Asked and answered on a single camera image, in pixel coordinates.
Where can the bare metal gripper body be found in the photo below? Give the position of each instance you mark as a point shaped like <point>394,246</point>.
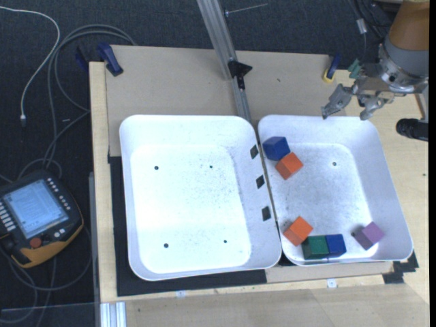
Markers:
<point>391,78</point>

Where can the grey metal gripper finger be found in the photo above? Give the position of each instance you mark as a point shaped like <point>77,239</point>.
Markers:
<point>337,101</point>
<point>373,107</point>

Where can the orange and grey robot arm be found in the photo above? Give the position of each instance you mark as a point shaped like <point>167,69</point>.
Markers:
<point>408,26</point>

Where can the blue cube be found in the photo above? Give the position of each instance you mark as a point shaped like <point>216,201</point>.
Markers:
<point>275,148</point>
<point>336,244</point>

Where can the orange cube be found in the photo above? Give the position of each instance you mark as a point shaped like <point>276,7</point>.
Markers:
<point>289,165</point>
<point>298,231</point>

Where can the white plastic tray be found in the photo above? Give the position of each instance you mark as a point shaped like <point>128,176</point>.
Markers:
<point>334,196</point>
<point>187,199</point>

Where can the purple cube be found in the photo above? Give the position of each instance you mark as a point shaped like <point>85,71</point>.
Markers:
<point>369,235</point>

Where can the green cube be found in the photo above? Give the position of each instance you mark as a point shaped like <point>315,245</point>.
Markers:
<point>315,247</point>

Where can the brown cardboard board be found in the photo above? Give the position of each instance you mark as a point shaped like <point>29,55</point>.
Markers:
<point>177,87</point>

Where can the black cylinder on white bracket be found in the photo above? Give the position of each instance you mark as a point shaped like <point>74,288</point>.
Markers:
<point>413,128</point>

